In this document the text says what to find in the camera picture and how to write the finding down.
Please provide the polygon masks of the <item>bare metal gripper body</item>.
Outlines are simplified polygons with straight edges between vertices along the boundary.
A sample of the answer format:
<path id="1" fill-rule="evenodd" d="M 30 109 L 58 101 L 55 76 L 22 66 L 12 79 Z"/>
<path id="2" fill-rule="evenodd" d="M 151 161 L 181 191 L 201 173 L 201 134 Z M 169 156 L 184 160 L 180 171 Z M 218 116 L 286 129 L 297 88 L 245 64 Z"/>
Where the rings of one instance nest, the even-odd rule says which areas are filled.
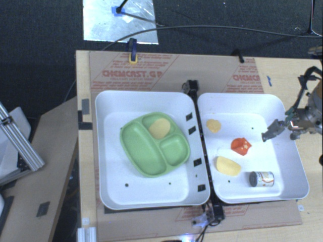
<path id="1" fill-rule="evenodd" d="M 306 133 L 322 135 L 322 109 L 314 106 L 298 109 L 291 107 L 285 115 L 286 127 L 292 132 L 291 136 Z"/>

